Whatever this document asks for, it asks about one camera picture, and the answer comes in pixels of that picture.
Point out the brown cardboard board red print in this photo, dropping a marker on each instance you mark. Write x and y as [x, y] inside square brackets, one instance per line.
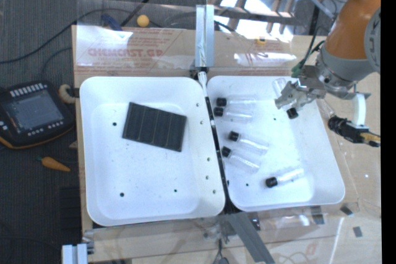
[173, 68]

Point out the beige toy doughnut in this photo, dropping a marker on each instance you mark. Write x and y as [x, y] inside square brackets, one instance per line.
[64, 93]

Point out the orange toy carrot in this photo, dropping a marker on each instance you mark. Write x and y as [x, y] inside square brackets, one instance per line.
[54, 164]

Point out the black cylinder on white bracket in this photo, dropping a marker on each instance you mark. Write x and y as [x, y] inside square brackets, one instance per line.
[346, 128]

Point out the black ribbed rectangular panel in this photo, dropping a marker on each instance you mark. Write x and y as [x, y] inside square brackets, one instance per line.
[154, 126]

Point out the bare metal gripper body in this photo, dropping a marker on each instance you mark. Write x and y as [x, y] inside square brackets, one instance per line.
[314, 80]

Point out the white plastic tray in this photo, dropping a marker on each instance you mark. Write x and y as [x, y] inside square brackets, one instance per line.
[287, 148]
[148, 176]

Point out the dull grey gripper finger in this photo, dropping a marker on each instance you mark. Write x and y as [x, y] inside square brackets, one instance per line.
[285, 96]
[302, 102]

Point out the yellow ball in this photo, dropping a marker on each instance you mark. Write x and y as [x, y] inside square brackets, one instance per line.
[143, 21]

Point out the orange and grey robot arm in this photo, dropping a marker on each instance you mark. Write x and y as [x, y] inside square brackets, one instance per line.
[349, 37]

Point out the clear plastic bottle black cap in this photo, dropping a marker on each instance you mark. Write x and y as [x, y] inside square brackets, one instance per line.
[271, 182]
[234, 136]
[221, 101]
[226, 151]
[218, 111]
[292, 113]

